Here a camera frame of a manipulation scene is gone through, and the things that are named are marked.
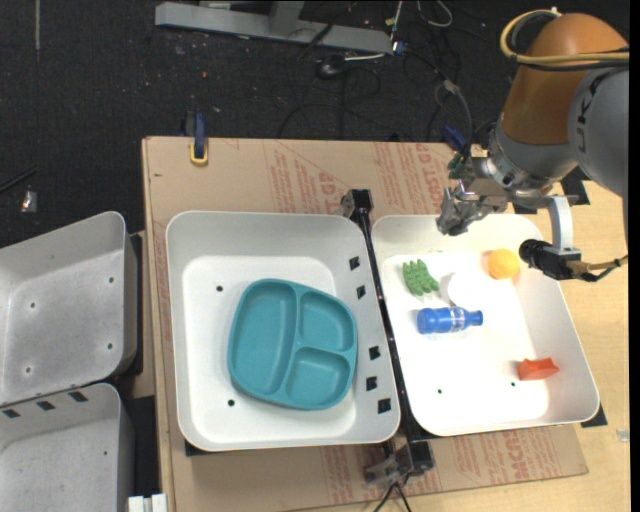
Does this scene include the black computer mouse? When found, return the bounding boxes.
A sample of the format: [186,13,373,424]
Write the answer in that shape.
[315,53,347,80]

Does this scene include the brown cardboard board red print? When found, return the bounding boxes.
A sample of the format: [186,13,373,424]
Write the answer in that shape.
[141,136,590,512]

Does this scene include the red carton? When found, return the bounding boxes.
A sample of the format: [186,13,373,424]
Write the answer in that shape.
[516,357,561,381]

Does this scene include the blue plastic bottle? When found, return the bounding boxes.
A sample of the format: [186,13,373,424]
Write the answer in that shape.
[416,306,484,335]

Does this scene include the black cylinder on white bracket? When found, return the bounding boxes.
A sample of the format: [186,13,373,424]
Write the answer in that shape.
[518,195,584,282]

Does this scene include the white round cup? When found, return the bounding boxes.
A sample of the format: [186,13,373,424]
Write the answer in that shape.
[446,272,494,307]

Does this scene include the black block with thin wires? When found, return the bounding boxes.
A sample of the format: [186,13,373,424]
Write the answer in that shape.
[341,188,375,221]
[363,439,435,484]

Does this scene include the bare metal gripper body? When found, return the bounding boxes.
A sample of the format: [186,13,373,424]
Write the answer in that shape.
[445,157,550,211]

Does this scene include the orange ball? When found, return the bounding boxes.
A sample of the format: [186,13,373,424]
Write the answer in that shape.
[487,248,521,280]

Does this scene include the green toy pea pods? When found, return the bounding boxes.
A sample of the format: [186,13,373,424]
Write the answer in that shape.
[401,259,441,297]

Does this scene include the blue divided plate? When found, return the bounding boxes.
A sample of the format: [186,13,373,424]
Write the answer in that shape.
[226,278,359,412]

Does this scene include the white plastic tray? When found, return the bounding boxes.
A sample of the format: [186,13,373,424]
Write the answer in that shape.
[372,213,601,438]
[165,209,402,453]
[0,382,136,512]
[0,210,139,407]

